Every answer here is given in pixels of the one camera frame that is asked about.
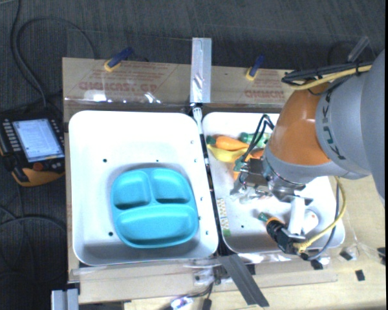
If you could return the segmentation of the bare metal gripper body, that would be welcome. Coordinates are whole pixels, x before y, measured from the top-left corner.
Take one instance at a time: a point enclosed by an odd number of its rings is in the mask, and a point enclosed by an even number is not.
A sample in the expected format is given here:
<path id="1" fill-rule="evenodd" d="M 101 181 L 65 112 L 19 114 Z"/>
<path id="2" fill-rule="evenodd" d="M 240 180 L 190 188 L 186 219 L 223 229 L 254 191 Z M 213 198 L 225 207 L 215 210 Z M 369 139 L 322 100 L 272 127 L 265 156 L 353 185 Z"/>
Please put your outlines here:
<path id="1" fill-rule="evenodd" d="M 274 196 L 281 202 L 291 202 L 296 197 L 296 191 L 302 191 L 304 183 L 292 183 L 280 177 L 266 160 L 250 159 L 247 162 L 246 185 L 268 187 L 269 196 Z"/>

